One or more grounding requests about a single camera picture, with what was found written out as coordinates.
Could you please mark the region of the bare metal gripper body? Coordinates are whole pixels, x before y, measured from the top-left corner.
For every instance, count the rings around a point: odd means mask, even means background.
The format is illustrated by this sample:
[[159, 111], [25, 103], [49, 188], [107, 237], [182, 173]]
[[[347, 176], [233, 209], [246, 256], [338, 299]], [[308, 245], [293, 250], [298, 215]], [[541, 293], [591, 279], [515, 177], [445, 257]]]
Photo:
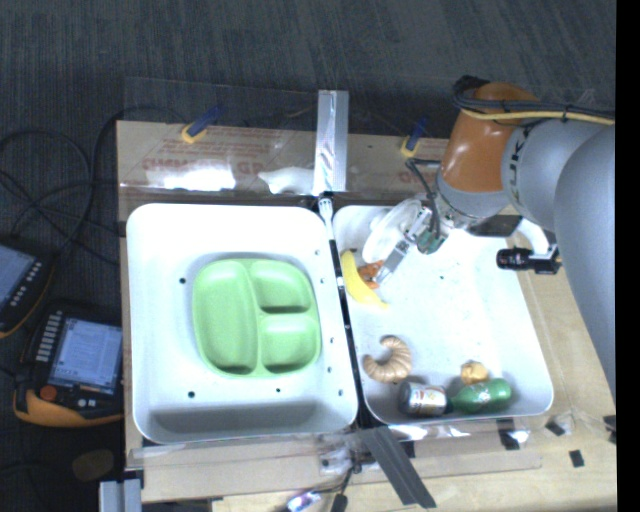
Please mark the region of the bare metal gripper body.
[[454, 208], [444, 197], [435, 197], [422, 206], [405, 231], [418, 249], [439, 249], [454, 229], [466, 229], [471, 217]]

